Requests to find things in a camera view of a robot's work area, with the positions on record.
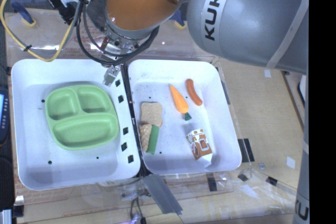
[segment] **toy carrot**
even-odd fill
[[[191,116],[188,113],[189,106],[183,96],[179,93],[179,91],[176,90],[176,88],[172,85],[170,85],[170,90],[172,92],[172,96],[175,102],[176,109],[184,114],[184,119],[186,121],[191,119]]]

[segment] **chocolate milk carton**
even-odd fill
[[[209,166],[211,164],[213,153],[203,129],[191,131],[186,135],[186,138],[194,154],[195,160],[204,165],[204,167]]]

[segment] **green divided plate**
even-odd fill
[[[51,134],[67,150],[103,145],[119,133],[117,113],[110,96],[95,85],[59,88],[46,99]]]

